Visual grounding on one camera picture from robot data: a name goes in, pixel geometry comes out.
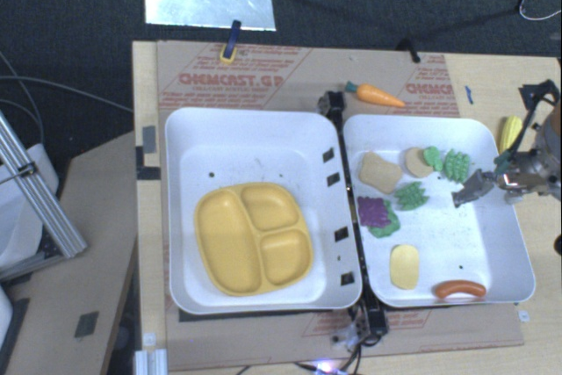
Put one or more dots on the green pea pods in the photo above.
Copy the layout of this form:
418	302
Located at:
410	196
456	166

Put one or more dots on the small green lettuce leaf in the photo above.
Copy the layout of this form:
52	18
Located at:
434	158

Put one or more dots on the purple grapes on green leaf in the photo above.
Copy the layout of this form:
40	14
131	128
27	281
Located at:
373	213

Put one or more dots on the yellow divided plate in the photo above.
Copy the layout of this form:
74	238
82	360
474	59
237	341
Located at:
232	232

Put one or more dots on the brown cardboard board red print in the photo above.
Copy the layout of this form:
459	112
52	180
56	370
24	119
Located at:
285	70

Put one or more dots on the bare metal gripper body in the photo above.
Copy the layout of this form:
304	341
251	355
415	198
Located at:
524	178

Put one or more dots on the tan bread slice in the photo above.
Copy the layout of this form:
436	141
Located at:
379	173

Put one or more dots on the pale yellow oval slice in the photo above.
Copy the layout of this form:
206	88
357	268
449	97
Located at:
404	267

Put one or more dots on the white plastic tray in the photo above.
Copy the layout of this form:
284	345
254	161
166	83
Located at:
246	145
439	241

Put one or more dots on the thin black rod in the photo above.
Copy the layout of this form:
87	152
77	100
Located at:
354	211

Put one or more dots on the red-orange sausage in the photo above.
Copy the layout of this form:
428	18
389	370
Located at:
460	289

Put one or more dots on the brown round biscuit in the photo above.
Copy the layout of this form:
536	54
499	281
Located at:
415	164

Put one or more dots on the orange carrot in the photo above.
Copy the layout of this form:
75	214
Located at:
377	95

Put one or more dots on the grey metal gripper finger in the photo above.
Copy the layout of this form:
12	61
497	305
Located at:
482	180
465	194

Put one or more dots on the yellow corn cob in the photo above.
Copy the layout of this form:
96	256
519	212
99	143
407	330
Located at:
510	134

